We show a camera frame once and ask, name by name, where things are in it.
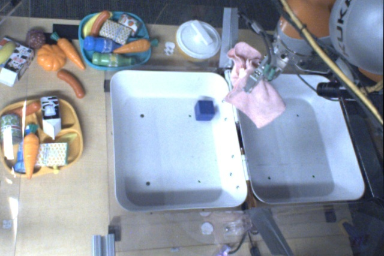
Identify pink cloth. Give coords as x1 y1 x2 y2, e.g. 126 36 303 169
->
223 41 287 129

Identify dark purple grapes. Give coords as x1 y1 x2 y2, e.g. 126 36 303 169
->
25 28 46 50

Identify orange pumpkin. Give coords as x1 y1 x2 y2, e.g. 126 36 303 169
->
36 43 68 72

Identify yellow banana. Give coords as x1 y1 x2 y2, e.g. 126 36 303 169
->
82 11 113 38

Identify orange carrot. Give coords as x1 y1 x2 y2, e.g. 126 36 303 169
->
50 32 86 71
113 38 159 55
22 124 41 180

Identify blue bottle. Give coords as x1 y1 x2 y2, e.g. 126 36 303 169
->
13 140 28 174
83 35 122 53

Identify green bottle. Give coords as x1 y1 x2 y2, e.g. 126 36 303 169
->
91 52 136 68

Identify blue cube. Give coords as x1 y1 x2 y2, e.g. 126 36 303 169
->
194 99 217 122

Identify white plastic tray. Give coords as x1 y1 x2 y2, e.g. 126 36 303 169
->
235 73 366 205
109 69 248 213

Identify yellow-green toy fruit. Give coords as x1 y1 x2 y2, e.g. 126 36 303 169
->
0 41 17 65

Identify black cylinder on white bracket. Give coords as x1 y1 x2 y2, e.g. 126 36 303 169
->
316 80 346 101

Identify small can with orange print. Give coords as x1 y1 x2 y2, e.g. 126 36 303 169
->
117 13 142 37

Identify blue divided plate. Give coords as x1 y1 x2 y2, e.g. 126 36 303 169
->
78 11 152 71

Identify yellow divided plate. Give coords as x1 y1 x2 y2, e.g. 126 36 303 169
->
0 97 84 179

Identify patterned carton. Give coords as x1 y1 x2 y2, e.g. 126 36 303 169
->
98 19 133 46
35 141 69 167

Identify green labelled can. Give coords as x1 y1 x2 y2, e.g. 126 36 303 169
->
0 113 23 160

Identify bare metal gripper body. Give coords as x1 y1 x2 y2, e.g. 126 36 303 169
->
260 44 291 82

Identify yellow bowl with white lid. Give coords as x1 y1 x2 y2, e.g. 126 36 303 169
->
175 19 222 62

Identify orange-brown sausage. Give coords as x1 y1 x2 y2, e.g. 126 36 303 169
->
56 69 86 100
90 10 112 37
13 101 42 118

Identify cow print milk carton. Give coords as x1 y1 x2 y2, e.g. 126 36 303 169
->
40 95 62 140
0 36 35 88

